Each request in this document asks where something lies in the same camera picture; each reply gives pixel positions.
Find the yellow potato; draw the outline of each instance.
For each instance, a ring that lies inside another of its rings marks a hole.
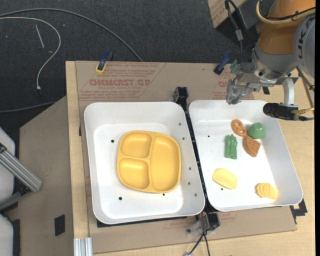
[[[238,178],[229,170],[225,168],[218,168],[213,172],[212,179],[226,187],[227,189],[234,190],[237,187]]]

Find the tray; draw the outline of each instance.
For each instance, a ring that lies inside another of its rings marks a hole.
[[[163,133],[130,131],[120,141],[117,173],[120,181],[133,190],[168,193],[180,182],[179,144]]]
[[[303,198],[278,119],[263,113],[265,104],[261,100],[243,100],[236,105],[225,100],[196,100],[189,106],[208,200],[219,211],[295,205]],[[233,133],[231,122],[235,119],[247,129],[253,123],[264,126],[264,138],[257,139],[261,146],[256,157],[244,150],[243,137]],[[225,138],[231,134],[237,139],[237,159],[224,157]],[[225,189],[213,181],[212,175],[218,168],[225,168],[237,177],[236,189]],[[256,194],[259,183],[276,187],[278,198],[259,197]]]
[[[173,102],[97,102],[84,111],[92,208],[102,223],[113,225],[194,216],[205,196],[183,109]],[[168,193],[133,190],[117,175],[121,138],[131,131],[171,136],[181,152],[180,182]]]

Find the white cable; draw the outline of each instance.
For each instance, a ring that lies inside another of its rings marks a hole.
[[[38,18],[30,18],[30,17],[0,17],[0,20],[8,20],[8,19],[11,19],[11,20],[32,20],[32,21],[38,21],[38,22],[42,22],[42,23],[45,23],[47,24],[48,26],[50,26],[55,32],[56,34],[58,35],[58,38],[59,38],[59,45],[57,47],[57,49],[55,50],[55,52],[46,60],[46,62],[42,65],[42,67],[40,68],[39,72],[38,72],[38,75],[36,77],[36,89],[37,90],[41,90],[41,87],[39,85],[39,76],[42,72],[42,70],[44,69],[44,67],[46,66],[46,64],[57,54],[57,52],[59,51],[60,49],[60,46],[61,46],[61,37],[60,37],[60,34],[58,32],[58,30],[52,26],[50,23],[42,20],[42,19],[38,19]]]

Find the yellow waffle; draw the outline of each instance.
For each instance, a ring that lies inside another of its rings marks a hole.
[[[277,199],[278,197],[278,189],[269,183],[259,183],[256,186],[256,193],[261,198]]]
[[[243,147],[247,153],[252,156],[256,157],[258,154],[258,151],[260,149],[261,143],[249,136],[245,136],[243,138]]]

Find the blue clamp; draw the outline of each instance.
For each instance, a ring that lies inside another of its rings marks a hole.
[[[100,62],[95,67],[95,72],[102,74],[105,71],[106,66],[107,66],[107,63],[106,63],[107,59],[111,60],[113,57],[113,52],[111,52],[112,53],[111,57],[108,58],[109,53],[110,53],[109,48],[104,50]]]
[[[213,70],[216,74],[220,75],[221,72],[224,70],[224,66],[230,61],[231,54],[228,52],[222,59],[221,63],[216,66],[216,68]]]

